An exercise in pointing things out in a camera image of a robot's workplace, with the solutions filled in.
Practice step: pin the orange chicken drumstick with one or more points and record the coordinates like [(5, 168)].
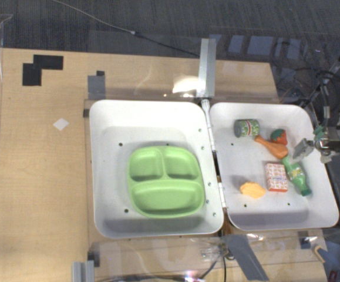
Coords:
[(275, 149)]

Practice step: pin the green divided plate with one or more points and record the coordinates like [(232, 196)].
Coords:
[(165, 192)]

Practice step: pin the white plastic tray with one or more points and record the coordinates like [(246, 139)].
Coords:
[(111, 145), (246, 163)]

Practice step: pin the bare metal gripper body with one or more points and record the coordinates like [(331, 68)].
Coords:
[(334, 145)]

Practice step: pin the green and white can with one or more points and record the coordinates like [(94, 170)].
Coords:
[(247, 128)]

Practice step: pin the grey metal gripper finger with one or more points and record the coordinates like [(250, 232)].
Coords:
[(304, 149)]

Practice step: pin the red strawberry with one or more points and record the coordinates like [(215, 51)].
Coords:
[(279, 137)]

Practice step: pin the yellow ridged crisp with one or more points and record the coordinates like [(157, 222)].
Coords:
[(252, 189)]

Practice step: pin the thin black and white rod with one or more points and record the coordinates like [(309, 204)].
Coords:
[(210, 131)]

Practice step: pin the orange and white carton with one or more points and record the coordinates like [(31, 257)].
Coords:
[(276, 177)]

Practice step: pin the green plastic bottle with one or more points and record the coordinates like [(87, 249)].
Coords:
[(296, 175)]

